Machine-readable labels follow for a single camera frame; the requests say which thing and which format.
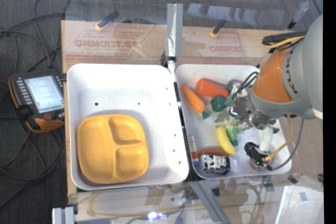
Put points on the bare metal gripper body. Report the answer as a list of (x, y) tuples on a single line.
[(242, 110)]

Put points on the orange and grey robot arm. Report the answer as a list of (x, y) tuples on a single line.
[(294, 73)]

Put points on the green toy broccoli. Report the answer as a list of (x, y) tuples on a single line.
[(219, 103)]

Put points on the silver can with red print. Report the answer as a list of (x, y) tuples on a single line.
[(234, 86)]

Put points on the green toy bottle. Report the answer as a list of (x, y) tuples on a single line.
[(232, 133)]

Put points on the yellow banana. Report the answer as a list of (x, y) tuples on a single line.
[(225, 140)]

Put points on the red-orange toy carrot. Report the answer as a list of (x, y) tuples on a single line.
[(210, 88)]

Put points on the white plastic tray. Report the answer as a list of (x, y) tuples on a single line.
[(204, 133), (126, 86)]

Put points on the orange carrot with green tip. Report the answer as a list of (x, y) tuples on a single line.
[(194, 101)]

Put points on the red sausage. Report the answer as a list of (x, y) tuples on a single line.
[(212, 151)]

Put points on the white tube with orange print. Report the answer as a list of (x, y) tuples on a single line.
[(193, 150)]

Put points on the yellow divided plate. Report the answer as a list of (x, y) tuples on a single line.
[(110, 149)]

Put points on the brown cardboard board red print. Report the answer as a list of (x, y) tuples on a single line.
[(110, 44)]

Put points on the black cylinder on white bracket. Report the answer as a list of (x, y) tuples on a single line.
[(254, 152)]

